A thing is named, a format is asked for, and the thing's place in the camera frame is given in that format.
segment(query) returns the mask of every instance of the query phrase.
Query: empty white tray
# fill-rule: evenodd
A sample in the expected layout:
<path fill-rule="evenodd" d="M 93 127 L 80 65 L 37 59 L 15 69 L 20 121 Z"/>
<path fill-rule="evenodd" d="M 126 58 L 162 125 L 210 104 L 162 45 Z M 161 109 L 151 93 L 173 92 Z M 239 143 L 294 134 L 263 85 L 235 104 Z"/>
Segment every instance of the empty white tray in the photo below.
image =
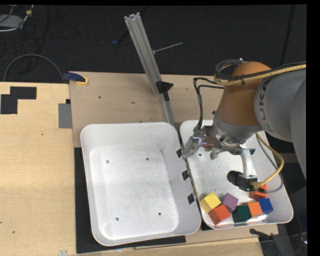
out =
<path fill-rule="evenodd" d="M 181 145 L 172 125 L 91 124 L 80 138 L 97 242 L 114 246 L 199 229 L 201 215 L 190 200 L 194 191 L 182 175 L 187 166 L 176 153 Z"/>
<path fill-rule="evenodd" d="M 185 145 L 190 136 L 193 135 L 193 128 L 198 123 L 197 120 L 188 120 L 181 124 L 180 135 Z M 203 120 L 204 126 L 211 126 L 212 120 Z M 259 132 L 263 140 L 267 141 L 264 131 Z M 262 151 L 257 138 L 253 135 L 245 143 L 245 148 L 256 149 L 252 155 L 253 173 L 258 177 L 258 181 L 263 181 L 275 172 L 275 168 Z M 266 148 L 269 156 L 273 158 L 272 152 Z M 206 195 L 214 192 L 221 200 L 226 193 L 230 193 L 239 199 L 238 205 L 255 201 L 249 198 L 249 192 L 243 191 L 227 180 L 229 171 L 243 172 L 243 163 L 239 155 L 231 155 L 229 152 L 222 152 L 216 159 L 210 159 L 210 151 L 206 152 L 203 147 L 187 158 L 190 173 L 194 182 L 198 200 L 202 200 Z M 274 190 L 281 184 L 279 175 L 275 176 L 267 183 L 268 190 Z M 212 229 L 229 229 L 241 226 L 288 223 L 293 217 L 293 208 L 288 197 L 285 186 L 279 191 L 267 194 L 267 198 L 273 206 L 273 211 L 268 215 L 261 215 L 246 222 L 234 223 L 232 216 L 215 225 L 209 214 L 201 208 L 201 215 L 204 222 Z"/>

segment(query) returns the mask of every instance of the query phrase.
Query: colored block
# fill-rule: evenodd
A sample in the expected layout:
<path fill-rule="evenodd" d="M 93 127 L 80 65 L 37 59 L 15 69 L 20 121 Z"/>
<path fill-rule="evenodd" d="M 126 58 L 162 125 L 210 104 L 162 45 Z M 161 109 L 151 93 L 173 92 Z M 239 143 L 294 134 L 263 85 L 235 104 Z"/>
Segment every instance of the colored block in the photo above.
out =
<path fill-rule="evenodd" d="M 262 189 L 267 190 L 267 184 L 264 184 L 263 186 L 261 186 Z M 259 191 L 249 191 L 249 198 L 252 199 L 261 199 L 261 198 L 266 198 L 267 194 L 266 193 L 262 193 Z"/>
<path fill-rule="evenodd" d="M 229 218 L 231 214 L 224 204 L 220 204 L 209 212 L 209 216 L 213 223 L 217 225 L 218 223 Z"/>
<path fill-rule="evenodd" d="M 247 204 L 238 205 L 235 210 L 231 213 L 234 223 L 246 222 L 252 218 L 249 207 Z"/>
<path fill-rule="evenodd" d="M 238 201 L 239 199 L 230 193 L 226 193 L 221 200 L 221 202 L 226 206 L 230 213 L 232 213 L 236 209 Z"/>
<path fill-rule="evenodd" d="M 264 214 L 269 214 L 274 210 L 269 198 L 258 199 L 258 202 Z"/>
<path fill-rule="evenodd" d="M 220 204 L 221 201 L 214 192 L 211 192 L 200 201 L 200 206 L 207 214 Z"/>
<path fill-rule="evenodd" d="M 247 205 L 249 207 L 252 218 L 256 218 L 256 217 L 259 217 L 260 215 L 264 214 L 262 212 L 260 203 L 258 201 L 248 202 Z"/>

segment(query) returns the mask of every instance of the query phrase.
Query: dark green cube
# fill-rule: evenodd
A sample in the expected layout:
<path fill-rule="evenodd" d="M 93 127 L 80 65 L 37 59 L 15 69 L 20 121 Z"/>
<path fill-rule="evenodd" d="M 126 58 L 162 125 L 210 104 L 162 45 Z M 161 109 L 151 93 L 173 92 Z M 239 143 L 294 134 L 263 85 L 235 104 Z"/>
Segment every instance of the dark green cube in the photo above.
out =
<path fill-rule="evenodd" d="M 234 223 L 246 222 L 252 218 L 249 206 L 247 204 L 238 205 L 231 214 Z"/>

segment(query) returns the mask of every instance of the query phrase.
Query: black clamp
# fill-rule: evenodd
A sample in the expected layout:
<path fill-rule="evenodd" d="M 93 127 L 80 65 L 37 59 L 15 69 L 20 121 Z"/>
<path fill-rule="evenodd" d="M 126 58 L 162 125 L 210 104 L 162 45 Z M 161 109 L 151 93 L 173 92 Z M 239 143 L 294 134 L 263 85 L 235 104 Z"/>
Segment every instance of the black clamp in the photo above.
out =
<path fill-rule="evenodd" d="M 164 81 L 157 81 L 155 85 L 158 89 L 158 92 L 160 94 L 163 94 L 164 99 L 166 101 L 169 101 L 168 91 L 174 86 L 174 84 L 169 82 L 164 82 Z"/>

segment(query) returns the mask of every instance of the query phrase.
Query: metal pole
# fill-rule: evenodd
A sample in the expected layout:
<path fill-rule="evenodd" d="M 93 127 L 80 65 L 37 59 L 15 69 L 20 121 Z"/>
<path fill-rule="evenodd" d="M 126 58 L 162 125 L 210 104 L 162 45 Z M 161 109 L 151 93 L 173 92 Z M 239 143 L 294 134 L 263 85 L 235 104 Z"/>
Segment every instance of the metal pole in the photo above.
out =
<path fill-rule="evenodd" d="M 124 21 L 139 55 L 144 72 L 148 77 L 153 94 L 158 96 L 160 93 L 158 92 L 156 83 L 162 81 L 162 79 L 139 12 L 125 16 Z M 170 101 L 165 99 L 163 93 L 161 94 L 161 103 L 166 121 L 175 126 Z"/>

